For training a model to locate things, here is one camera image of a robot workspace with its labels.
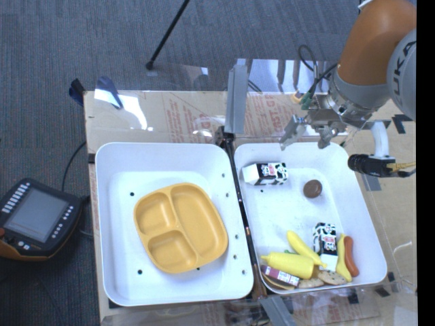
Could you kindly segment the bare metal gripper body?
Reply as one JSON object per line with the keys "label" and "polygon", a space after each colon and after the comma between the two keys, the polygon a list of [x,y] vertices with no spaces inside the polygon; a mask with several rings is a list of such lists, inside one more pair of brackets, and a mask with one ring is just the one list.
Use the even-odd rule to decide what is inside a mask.
{"label": "bare metal gripper body", "polygon": [[365,108],[340,94],[314,94],[308,108],[306,121],[311,126],[353,126],[361,128],[373,115],[373,109]]}

